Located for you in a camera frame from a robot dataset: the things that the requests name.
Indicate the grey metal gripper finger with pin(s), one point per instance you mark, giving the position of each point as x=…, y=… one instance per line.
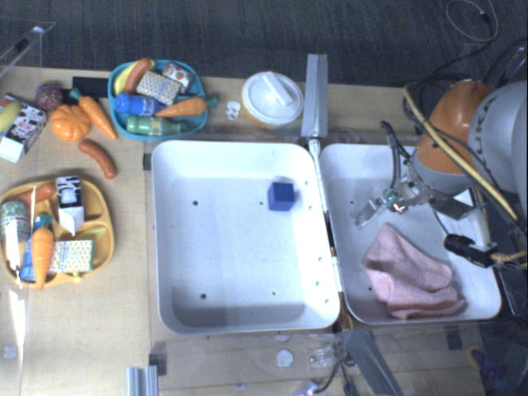
x=369, y=215

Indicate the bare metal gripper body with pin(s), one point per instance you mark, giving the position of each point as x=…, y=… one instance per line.
x=406, y=198

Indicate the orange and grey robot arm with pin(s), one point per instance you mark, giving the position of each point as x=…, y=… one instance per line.
x=495, y=138

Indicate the white plastic tray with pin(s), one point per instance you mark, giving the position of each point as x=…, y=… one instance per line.
x=354, y=262
x=231, y=254

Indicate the pink cloth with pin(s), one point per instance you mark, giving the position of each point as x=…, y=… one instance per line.
x=408, y=279

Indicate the blue cube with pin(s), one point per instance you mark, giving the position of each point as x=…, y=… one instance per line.
x=281, y=196

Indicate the white lidded yellow container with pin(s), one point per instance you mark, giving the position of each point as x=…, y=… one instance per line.
x=272, y=97

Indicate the small white toy skull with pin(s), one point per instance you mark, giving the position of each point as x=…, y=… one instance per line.
x=233, y=110

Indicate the blue divided plate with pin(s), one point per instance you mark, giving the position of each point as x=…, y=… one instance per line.
x=198, y=124

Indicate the orange carrot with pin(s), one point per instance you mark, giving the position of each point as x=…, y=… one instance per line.
x=42, y=254
x=97, y=116
x=183, y=107

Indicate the green bottle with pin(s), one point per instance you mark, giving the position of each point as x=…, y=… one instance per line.
x=152, y=125

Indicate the white can with orange print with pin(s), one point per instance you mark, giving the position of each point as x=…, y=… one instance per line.
x=179, y=74

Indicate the yellow patterned carton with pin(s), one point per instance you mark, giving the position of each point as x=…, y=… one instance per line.
x=158, y=87
x=72, y=256

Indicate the blue bottle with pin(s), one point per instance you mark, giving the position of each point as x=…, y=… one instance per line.
x=136, y=104
x=26, y=262

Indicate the yellow divided plate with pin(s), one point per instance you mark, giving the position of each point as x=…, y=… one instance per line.
x=101, y=217

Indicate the orange-brown sausage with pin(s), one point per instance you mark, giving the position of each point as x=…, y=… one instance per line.
x=136, y=74
x=99, y=159
x=41, y=194

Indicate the yellow banana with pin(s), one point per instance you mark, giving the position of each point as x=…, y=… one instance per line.
x=119, y=78

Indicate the cow print milk carton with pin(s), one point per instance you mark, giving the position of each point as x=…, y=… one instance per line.
x=70, y=204
x=24, y=132

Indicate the orange pumpkin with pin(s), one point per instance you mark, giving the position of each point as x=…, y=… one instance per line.
x=70, y=123

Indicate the purple grapes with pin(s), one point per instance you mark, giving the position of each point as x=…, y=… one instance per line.
x=48, y=96

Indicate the green can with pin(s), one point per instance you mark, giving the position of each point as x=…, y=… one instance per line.
x=14, y=217

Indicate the yellow-green banana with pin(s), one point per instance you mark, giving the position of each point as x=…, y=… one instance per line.
x=9, y=116

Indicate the black cylinder on white bracket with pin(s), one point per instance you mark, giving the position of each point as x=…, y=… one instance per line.
x=466, y=248

